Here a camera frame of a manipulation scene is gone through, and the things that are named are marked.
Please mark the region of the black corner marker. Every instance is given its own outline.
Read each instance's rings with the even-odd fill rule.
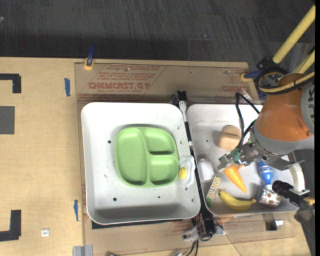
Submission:
[[[0,232],[0,242],[18,240],[21,236],[21,210],[11,210],[10,228]]]
[[[0,80],[12,80],[12,93],[21,93],[21,76],[19,74],[0,74]]]

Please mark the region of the tin can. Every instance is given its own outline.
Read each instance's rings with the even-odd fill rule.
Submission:
[[[260,204],[276,208],[280,204],[281,197],[276,192],[261,187],[257,190],[256,200]]]

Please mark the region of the blue bottle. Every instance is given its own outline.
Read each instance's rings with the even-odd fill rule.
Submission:
[[[260,177],[265,183],[264,188],[267,190],[272,190],[272,179],[274,177],[273,169],[266,165],[263,160],[258,162],[258,168]]]

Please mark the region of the white square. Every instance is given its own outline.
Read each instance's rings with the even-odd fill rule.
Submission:
[[[42,237],[49,237],[50,236],[50,228],[42,228],[41,229],[41,236]]]

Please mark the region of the sink basin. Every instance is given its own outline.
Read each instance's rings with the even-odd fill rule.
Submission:
[[[200,210],[196,179],[183,187],[190,156],[181,111],[163,103],[93,102],[81,111],[86,207],[101,225],[190,219]]]
[[[154,127],[129,127],[115,137],[115,164],[129,186],[168,185],[178,177],[179,159],[174,138]]]

